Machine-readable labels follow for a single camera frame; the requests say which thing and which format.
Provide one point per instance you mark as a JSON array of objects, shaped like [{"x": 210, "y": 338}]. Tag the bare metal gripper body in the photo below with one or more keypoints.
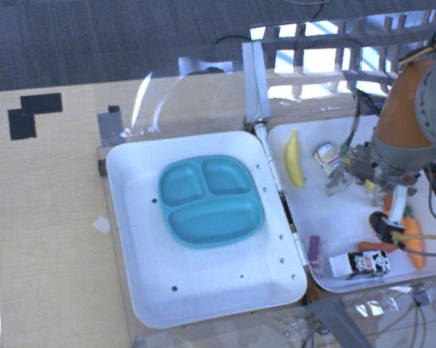
[{"x": 361, "y": 163}]

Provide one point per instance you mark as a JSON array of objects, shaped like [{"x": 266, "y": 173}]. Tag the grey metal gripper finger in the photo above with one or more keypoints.
[
  {"x": 334, "y": 186},
  {"x": 346, "y": 176}
]

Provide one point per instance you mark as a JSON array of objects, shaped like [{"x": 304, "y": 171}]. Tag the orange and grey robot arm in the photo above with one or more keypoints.
[{"x": 411, "y": 118}]

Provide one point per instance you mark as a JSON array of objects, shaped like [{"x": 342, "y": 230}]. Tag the white and orange can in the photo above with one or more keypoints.
[{"x": 326, "y": 158}]

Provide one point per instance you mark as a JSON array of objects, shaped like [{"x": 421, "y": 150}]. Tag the white plastic tray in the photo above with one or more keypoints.
[
  {"x": 225, "y": 284},
  {"x": 342, "y": 224}
]

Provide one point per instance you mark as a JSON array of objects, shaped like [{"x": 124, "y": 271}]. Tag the yellow banana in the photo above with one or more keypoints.
[{"x": 293, "y": 162}]

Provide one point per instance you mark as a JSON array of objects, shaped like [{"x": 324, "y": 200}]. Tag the small orange toy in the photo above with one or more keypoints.
[{"x": 388, "y": 202}]

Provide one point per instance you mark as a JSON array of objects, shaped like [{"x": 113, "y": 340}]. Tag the purple box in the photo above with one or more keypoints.
[{"x": 314, "y": 252}]

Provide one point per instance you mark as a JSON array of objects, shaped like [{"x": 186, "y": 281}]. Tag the orange-red sausage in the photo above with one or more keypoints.
[{"x": 373, "y": 246}]

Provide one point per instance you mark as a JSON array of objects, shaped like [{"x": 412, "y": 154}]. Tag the thin black and white rod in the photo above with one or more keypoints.
[{"x": 268, "y": 154}]

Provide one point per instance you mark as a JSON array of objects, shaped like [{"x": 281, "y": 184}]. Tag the white cow-print carton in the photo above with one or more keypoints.
[{"x": 359, "y": 263}]

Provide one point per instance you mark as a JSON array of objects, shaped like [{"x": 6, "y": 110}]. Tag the orange carrot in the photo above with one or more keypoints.
[{"x": 414, "y": 246}]

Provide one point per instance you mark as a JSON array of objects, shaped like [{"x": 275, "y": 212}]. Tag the blue divided plate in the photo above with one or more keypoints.
[{"x": 209, "y": 200}]

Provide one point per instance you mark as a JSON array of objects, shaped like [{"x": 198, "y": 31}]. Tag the black cylinder on white bracket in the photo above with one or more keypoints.
[{"x": 382, "y": 226}]

